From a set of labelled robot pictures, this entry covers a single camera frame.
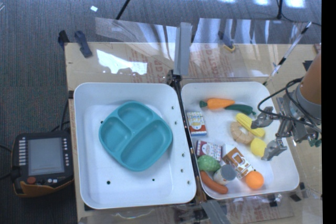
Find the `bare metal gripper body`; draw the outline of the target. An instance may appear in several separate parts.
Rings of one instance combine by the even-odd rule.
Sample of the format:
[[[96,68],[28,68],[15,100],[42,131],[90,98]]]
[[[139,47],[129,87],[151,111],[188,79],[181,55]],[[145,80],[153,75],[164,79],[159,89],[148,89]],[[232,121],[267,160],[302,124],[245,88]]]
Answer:
[[[285,95],[277,98],[280,109],[280,127],[276,133],[277,143],[283,138],[292,138],[296,143],[321,142],[321,105],[309,102],[303,97]]]

